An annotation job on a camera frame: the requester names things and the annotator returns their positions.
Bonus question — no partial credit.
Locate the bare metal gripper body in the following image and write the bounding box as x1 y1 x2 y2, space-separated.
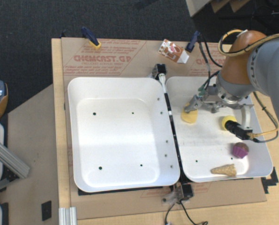
199 86 247 114

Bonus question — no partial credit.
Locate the thin black and white rod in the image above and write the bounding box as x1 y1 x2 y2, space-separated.
158 73 185 183

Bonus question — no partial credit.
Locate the yellow ball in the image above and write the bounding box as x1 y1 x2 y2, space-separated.
221 115 238 131

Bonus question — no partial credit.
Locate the white plastic tray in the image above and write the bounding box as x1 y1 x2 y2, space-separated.
67 76 181 193
165 75 274 183

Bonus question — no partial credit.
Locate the purple cupcake with brown top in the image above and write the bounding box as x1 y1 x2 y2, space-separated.
231 142 250 159

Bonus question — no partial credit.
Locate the brown and white carton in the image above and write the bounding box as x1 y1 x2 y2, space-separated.
158 38 190 65

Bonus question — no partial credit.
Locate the tan ice cream cone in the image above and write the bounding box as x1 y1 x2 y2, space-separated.
210 164 237 177

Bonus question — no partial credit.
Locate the brown cardboard board red print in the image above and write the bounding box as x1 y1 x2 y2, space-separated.
60 37 268 220

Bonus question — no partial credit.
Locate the black cylinder on white bracket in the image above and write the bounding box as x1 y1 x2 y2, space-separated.
224 104 254 141

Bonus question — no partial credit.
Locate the black block with thin wires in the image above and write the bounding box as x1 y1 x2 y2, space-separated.
174 183 194 201
154 63 167 80

